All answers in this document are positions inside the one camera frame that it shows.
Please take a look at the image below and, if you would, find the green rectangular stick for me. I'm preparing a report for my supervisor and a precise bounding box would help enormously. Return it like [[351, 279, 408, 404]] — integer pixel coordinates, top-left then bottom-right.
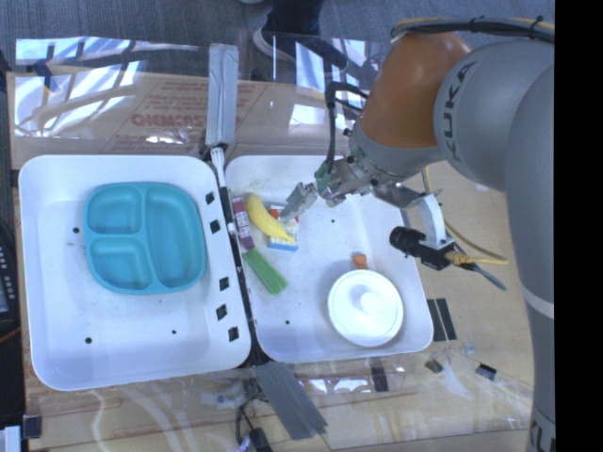
[[241, 247, 290, 297]]

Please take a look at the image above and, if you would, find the yellow banana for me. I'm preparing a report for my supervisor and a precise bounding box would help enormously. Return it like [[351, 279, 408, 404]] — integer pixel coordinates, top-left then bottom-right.
[[245, 193, 296, 245]]

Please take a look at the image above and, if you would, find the blue divided plate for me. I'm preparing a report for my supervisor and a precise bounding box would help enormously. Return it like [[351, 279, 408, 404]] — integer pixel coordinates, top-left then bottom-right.
[[83, 181, 209, 296]]

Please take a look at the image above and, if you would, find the white plastic tray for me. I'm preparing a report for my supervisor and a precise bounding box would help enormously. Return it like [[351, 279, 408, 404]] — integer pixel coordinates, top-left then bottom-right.
[[17, 153, 253, 392], [224, 154, 435, 364]]

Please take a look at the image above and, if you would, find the white round bowl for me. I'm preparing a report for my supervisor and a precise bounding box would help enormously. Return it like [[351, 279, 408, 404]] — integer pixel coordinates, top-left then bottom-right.
[[327, 269, 405, 348]]

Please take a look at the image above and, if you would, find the person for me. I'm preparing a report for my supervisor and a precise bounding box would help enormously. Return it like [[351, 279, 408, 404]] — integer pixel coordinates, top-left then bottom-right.
[[230, 0, 350, 73]]

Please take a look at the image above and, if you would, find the white blue red carton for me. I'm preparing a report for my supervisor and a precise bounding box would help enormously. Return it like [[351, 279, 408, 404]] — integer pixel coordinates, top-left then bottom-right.
[[266, 202, 301, 253]]

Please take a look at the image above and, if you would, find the brown cardboard board red print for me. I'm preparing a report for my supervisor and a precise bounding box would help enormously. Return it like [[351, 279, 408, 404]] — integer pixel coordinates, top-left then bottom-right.
[[7, 71, 534, 452]]

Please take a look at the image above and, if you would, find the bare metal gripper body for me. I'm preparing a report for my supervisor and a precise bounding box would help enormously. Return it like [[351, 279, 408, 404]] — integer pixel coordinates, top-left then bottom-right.
[[319, 155, 393, 208]]

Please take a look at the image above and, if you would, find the black cylinder on white bracket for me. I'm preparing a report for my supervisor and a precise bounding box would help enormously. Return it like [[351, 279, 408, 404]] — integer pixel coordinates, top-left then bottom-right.
[[374, 184, 456, 272]]

